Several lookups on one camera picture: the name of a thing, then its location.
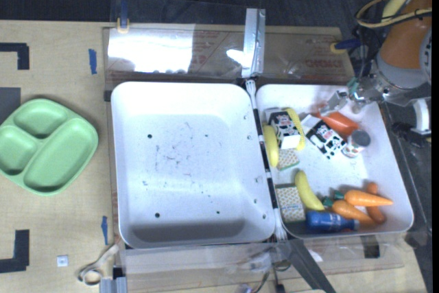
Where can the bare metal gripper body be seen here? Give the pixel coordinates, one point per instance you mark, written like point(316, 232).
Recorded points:
point(372, 89)

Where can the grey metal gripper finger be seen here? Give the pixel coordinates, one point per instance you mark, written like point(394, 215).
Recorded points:
point(357, 107)
point(337, 101)

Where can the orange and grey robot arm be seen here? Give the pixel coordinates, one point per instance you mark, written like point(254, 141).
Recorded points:
point(404, 44)

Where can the small can grey lid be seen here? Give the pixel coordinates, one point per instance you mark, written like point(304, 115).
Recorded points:
point(358, 142)

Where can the cow print milk carton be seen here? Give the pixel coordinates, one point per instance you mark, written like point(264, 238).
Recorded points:
point(284, 128)
point(326, 140)

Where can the yellow corn cob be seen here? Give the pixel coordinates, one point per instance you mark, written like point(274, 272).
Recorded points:
point(297, 127)

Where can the white plastic tray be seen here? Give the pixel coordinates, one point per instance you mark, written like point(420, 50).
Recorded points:
point(192, 164)
point(350, 175)

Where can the small patterned packet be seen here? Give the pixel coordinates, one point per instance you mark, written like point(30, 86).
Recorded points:
point(288, 159)

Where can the yellow banana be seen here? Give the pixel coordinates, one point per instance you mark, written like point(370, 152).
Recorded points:
point(271, 145)
point(307, 192)

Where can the thin black and white rod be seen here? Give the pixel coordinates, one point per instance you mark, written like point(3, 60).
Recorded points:
point(261, 134)

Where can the orange carrot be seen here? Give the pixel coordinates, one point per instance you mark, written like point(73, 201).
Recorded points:
point(367, 198)
point(350, 211)

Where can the orange sausage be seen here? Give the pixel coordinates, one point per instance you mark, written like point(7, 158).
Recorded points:
point(377, 214)

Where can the large patterned carton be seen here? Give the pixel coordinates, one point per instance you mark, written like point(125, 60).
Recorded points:
point(291, 204)

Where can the blue bottle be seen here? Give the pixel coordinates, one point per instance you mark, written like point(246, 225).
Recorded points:
point(327, 222)

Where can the green divided plate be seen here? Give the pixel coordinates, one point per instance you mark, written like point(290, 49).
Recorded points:
point(48, 147)

